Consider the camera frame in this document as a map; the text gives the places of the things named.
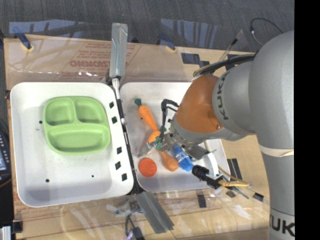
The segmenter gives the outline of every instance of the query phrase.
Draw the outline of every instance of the cable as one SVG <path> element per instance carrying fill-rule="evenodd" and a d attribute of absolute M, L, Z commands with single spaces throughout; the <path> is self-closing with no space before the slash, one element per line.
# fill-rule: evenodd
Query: cable
<path fill-rule="evenodd" d="M 239 182 L 236 182 L 236 181 L 228 182 L 228 181 L 226 181 L 224 179 L 219 180 L 218 183 L 222 187 L 244 187 L 244 188 L 250 187 L 249 183 L 239 183 Z"/>
<path fill-rule="evenodd" d="M 232 190 L 232 191 L 235 191 L 235 192 L 239 193 L 240 195 L 244 196 L 246 199 L 250 199 L 249 196 L 247 196 L 245 193 L 243 193 L 242 191 L 237 189 L 235 186 L 226 186 L 226 188 L 228 190 Z"/>
<path fill-rule="evenodd" d="M 7 185 L 8 183 L 10 183 L 12 181 L 12 178 L 11 179 L 8 179 L 5 183 L 1 184 L 0 185 L 0 189 L 3 188 L 5 185 Z"/>
<path fill-rule="evenodd" d="M 128 231 L 129 221 L 130 221 L 132 227 L 135 228 L 135 225 L 133 224 L 132 220 L 130 219 L 131 215 L 132 215 L 132 212 L 129 213 L 128 216 L 125 218 L 125 228 L 124 228 L 124 231 L 125 231 L 126 236 L 129 236 L 129 231 Z"/>
<path fill-rule="evenodd" d="M 244 62 L 249 62 L 252 61 L 257 53 L 255 54 L 244 54 L 244 55 L 237 55 L 237 56 L 233 56 L 231 58 L 228 58 L 226 60 L 222 60 L 222 61 L 218 61 L 216 63 L 207 65 L 207 66 L 203 66 L 201 68 L 199 68 L 198 70 L 196 70 L 193 73 L 194 77 L 200 76 L 200 75 L 207 75 L 207 74 L 213 74 L 217 69 L 230 65 L 230 64 L 241 64 Z"/>
<path fill-rule="evenodd" d="M 246 184 L 246 185 L 248 185 L 248 186 L 251 185 L 249 182 L 246 182 L 246 181 L 243 180 L 243 179 L 239 179 L 239 178 L 237 178 L 237 177 L 234 177 L 234 176 L 230 175 L 230 174 L 227 173 L 225 170 L 223 170 L 219 165 L 218 165 L 218 169 L 219 169 L 219 171 L 221 171 L 224 175 L 228 176 L 229 178 L 231 178 L 231 179 L 233 179 L 233 180 L 235 180 L 235 181 L 237 181 L 237 182 L 242 182 L 242 183 L 244 183 L 244 184 Z"/>
<path fill-rule="evenodd" d="M 270 20 L 268 20 L 268 19 L 266 19 L 266 18 L 257 17 L 257 18 L 252 19 L 251 22 L 250 22 L 250 32 L 251 32 L 254 40 L 255 40 L 259 45 L 261 45 L 261 46 L 263 46 L 264 44 L 261 43 L 261 42 L 256 38 L 256 36 L 255 36 L 255 30 L 254 30 L 254 27 L 253 27 L 253 22 L 254 22 L 254 21 L 257 21 L 257 20 L 266 21 L 266 22 L 272 24 L 274 27 L 276 27 L 276 28 L 281 32 L 281 34 L 284 33 L 276 24 L 274 24 L 272 21 L 270 21 Z"/>

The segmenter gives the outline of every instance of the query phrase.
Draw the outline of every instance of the black cable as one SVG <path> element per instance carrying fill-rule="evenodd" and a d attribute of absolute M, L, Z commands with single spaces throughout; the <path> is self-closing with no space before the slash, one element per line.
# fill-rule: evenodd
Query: black cable
<path fill-rule="evenodd" d="M 124 231 L 125 231 L 125 235 L 126 235 L 126 236 L 129 236 L 128 223 L 129 223 L 129 219 L 130 219 L 131 215 L 132 215 L 132 212 L 129 213 L 128 216 L 125 218 Z"/>
<path fill-rule="evenodd" d="M 228 58 L 226 60 L 222 60 L 222 61 L 218 61 L 216 63 L 204 66 L 200 69 L 198 69 L 197 71 L 195 71 L 193 73 L 194 77 L 200 76 L 200 75 L 207 75 L 207 74 L 212 74 L 214 73 L 216 70 L 218 70 L 221 67 L 227 66 L 227 65 L 231 65 L 231 64 L 241 64 L 244 62 L 249 62 L 252 61 L 257 53 L 255 54 L 245 54 L 245 55 L 237 55 L 237 56 L 233 56 L 231 58 Z"/>
<path fill-rule="evenodd" d="M 272 21 L 270 21 L 270 20 L 268 20 L 268 19 L 266 19 L 266 18 L 257 17 L 257 18 L 252 19 L 251 22 L 250 22 L 250 32 L 251 32 L 254 40 L 255 40 L 257 43 L 259 43 L 261 46 L 263 46 L 264 44 L 261 43 L 261 42 L 256 38 L 256 36 L 255 36 L 255 30 L 254 30 L 254 26 L 253 26 L 253 22 L 254 22 L 254 21 L 257 21 L 257 20 L 266 21 L 266 22 L 270 23 L 271 25 L 273 25 L 276 29 L 278 29 L 282 34 L 284 33 L 276 24 L 274 24 Z"/>
<path fill-rule="evenodd" d="M 172 108 L 172 107 L 170 107 L 170 106 L 167 106 L 166 108 L 167 108 L 167 109 L 171 109 L 171 110 L 174 111 L 174 112 L 177 112 L 176 109 L 174 109 L 174 108 Z"/>

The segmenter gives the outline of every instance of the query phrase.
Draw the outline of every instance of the green divided plate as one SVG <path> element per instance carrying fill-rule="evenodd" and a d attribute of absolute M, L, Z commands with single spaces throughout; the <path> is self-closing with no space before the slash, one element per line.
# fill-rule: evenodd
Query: green divided plate
<path fill-rule="evenodd" d="M 46 140 L 59 154 L 89 154 L 105 149 L 111 140 L 107 113 L 94 98 L 56 97 L 44 107 Z"/>

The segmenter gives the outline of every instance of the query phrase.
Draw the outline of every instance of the toy carrot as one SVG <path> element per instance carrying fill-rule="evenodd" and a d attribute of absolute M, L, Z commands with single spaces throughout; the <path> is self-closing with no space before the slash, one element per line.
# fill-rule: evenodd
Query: toy carrot
<path fill-rule="evenodd" d="M 155 142 L 156 139 L 160 136 L 161 132 L 159 130 L 155 130 L 153 133 L 151 133 L 150 137 L 148 138 L 147 142 L 152 143 Z"/>
<path fill-rule="evenodd" d="M 154 131 L 158 131 L 157 123 L 152 115 L 150 109 L 146 105 L 142 105 L 141 99 L 136 98 L 134 101 L 138 105 L 138 112 L 142 119 L 151 127 Z"/>
<path fill-rule="evenodd" d="M 179 168 L 179 162 L 175 158 L 160 150 L 158 150 L 158 153 L 162 156 L 164 167 L 169 171 L 174 172 Z"/>

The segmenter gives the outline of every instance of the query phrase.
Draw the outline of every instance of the black square hole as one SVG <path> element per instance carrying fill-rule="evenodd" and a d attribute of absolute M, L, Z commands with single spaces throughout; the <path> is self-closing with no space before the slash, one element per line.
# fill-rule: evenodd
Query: black square hole
<path fill-rule="evenodd" d="M 126 173 L 122 174 L 121 177 L 123 182 L 128 178 Z"/>
<path fill-rule="evenodd" d="M 230 198 L 235 198 L 236 195 L 235 193 L 233 193 L 231 190 L 229 190 L 227 193 L 225 193 L 227 196 L 229 196 Z"/>
<path fill-rule="evenodd" d="M 115 164 L 115 169 L 118 170 L 121 167 L 120 161 Z"/>
<path fill-rule="evenodd" d="M 113 123 L 113 124 L 115 124 L 115 123 L 118 121 L 118 120 L 117 120 L 117 118 L 116 118 L 115 116 L 114 116 L 114 117 L 112 117 L 112 118 L 111 118 L 111 120 L 112 120 L 112 123 Z"/>
<path fill-rule="evenodd" d="M 254 193 L 253 198 L 257 199 L 257 200 L 259 200 L 261 202 L 264 200 L 264 196 L 262 194 L 259 194 L 259 193 Z"/>

